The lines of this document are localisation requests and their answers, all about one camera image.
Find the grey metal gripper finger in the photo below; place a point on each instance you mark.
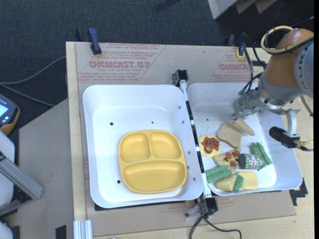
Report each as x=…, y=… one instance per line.
x=245, y=113
x=236, y=113

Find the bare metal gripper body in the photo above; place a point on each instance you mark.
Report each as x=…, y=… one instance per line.
x=254, y=102

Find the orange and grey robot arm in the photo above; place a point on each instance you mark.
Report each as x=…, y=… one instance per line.
x=281, y=68

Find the tan bread slice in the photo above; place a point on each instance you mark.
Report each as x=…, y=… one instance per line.
x=229, y=134

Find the white plastic tray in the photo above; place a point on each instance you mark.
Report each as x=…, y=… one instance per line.
x=139, y=103
x=214, y=101

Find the green asparagus bundle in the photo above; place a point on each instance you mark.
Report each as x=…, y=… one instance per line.
x=218, y=173
x=238, y=182
x=261, y=151

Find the round toy pizza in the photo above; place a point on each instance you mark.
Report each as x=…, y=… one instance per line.
x=209, y=146

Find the thin black and white rod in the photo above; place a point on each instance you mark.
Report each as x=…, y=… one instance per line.
x=190, y=119

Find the toy pizza slice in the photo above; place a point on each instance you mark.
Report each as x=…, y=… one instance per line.
x=226, y=158

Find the small green can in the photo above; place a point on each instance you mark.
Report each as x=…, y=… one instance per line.
x=251, y=161

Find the pale yellow cheese slice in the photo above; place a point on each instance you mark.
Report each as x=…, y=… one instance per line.
x=249, y=179

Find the yellow cheese wedge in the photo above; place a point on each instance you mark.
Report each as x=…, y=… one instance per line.
x=226, y=183

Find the brown cardboard board red print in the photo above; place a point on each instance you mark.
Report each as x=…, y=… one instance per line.
x=154, y=63

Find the yellow divided plate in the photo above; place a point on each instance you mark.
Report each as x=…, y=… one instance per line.
x=152, y=170

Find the black cylinder on white bracket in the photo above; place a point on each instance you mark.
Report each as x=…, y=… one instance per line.
x=286, y=138

